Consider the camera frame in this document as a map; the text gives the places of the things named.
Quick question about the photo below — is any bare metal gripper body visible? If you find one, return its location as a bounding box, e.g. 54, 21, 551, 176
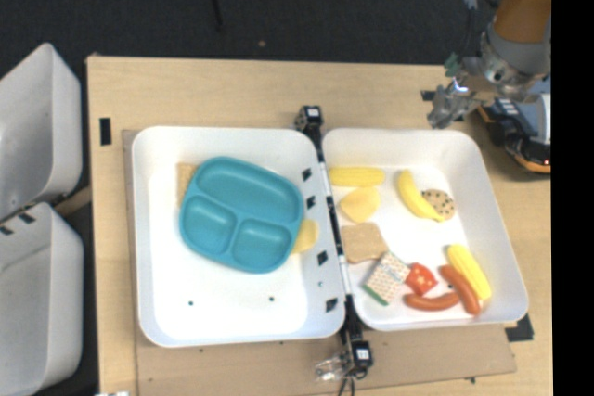
439, 54, 536, 109

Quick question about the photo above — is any yellow banana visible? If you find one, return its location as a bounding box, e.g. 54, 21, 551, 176
396, 169, 445, 224

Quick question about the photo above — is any chocolate chip biscuit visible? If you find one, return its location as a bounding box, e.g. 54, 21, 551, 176
420, 188, 457, 222

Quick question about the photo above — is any yellow corn cob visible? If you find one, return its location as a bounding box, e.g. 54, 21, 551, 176
328, 166, 386, 188
445, 244, 493, 303

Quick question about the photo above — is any yellow potato chip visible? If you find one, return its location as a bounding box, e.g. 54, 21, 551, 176
291, 219, 321, 255
339, 185, 382, 223

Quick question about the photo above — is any white plastic tray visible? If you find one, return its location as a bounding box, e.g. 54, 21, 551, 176
131, 124, 347, 349
321, 127, 531, 333

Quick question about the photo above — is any thin black and white rod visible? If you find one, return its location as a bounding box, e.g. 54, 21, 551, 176
306, 124, 362, 345

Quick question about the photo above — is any brown bread slice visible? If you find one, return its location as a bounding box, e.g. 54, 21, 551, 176
340, 222, 391, 265

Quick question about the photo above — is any red packet with yellow dots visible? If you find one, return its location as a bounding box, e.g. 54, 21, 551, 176
404, 262, 440, 298

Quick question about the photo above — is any white and green carton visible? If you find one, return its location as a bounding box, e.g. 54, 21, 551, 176
361, 250, 412, 308

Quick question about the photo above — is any orange sausage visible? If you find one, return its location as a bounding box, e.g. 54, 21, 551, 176
404, 291, 461, 313
438, 263, 483, 317

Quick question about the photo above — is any blue divided plate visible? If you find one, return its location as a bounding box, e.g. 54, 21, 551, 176
178, 156, 306, 275

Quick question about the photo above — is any tan square cracker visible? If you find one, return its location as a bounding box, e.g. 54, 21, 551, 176
175, 161, 201, 211

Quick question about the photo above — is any black block with thin wires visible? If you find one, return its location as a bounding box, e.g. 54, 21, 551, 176
294, 105, 324, 131
347, 339, 373, 370

